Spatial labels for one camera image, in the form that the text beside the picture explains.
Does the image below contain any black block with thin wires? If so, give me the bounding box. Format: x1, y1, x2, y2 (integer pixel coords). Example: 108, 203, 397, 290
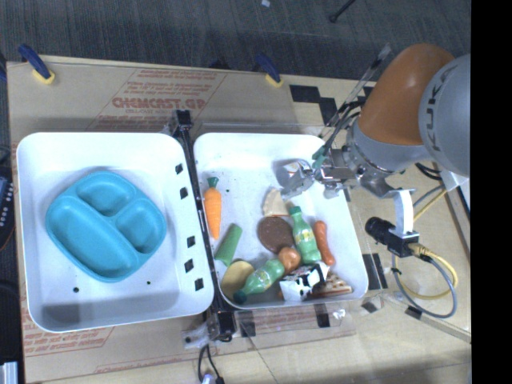
173, 109, 194, 136
205, 309, 238, 342

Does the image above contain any thin black and white rod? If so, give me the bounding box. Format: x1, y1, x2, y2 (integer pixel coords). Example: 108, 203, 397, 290
178, 112, 231, 339

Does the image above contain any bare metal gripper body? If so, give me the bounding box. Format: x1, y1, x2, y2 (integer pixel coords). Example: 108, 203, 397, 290
313, 146, 416, 200

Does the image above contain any orange carrot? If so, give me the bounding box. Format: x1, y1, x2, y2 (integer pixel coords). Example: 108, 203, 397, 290
202, 176, 223, 241

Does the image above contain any black and white carton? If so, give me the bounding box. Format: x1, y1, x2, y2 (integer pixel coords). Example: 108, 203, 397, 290
278, 261, 331, 302

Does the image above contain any brown cardboard board red print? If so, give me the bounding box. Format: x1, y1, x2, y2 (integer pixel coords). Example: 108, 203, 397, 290
6, 54, 358, 384

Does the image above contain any orange sausage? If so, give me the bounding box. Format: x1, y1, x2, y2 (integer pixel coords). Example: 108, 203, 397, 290
313, 220, 337, 266

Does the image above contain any green bottle light cap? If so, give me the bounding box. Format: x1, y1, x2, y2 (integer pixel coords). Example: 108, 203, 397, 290
288, 205, 323, 266

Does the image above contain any orange-brown bread roll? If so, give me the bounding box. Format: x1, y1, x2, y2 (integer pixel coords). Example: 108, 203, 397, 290
278, 246, 302, 275

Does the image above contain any brown biscuit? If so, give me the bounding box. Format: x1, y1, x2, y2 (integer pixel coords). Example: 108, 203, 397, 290
257, 215, 295, 255

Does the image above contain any green cylinder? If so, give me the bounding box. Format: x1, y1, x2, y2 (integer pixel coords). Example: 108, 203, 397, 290
214, 222, 244, 267

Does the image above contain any white plastic tray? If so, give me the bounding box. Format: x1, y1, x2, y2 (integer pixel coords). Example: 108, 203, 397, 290
193, 131, 370, 310
15, 131, 215, 334

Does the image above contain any black cylinder on white bracket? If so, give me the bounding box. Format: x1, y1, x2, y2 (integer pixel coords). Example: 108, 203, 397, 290
364, 188, 421, 258

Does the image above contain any blue divided plate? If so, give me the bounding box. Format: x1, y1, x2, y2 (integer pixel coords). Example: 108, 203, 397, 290
44, 170, 168, 284

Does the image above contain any yellow round slice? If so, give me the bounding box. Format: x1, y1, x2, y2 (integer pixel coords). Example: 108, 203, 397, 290
221, 258, 256, 302

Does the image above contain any pizza slice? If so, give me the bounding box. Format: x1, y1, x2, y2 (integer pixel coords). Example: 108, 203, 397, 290
311, 274, 354, 299

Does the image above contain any green bottle dark cap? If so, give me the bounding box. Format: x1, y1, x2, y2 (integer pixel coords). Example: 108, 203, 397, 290
233, 258, 286, 306

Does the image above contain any beige bread wedge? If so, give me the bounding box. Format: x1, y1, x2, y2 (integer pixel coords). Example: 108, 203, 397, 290
262, 186, 290, 218

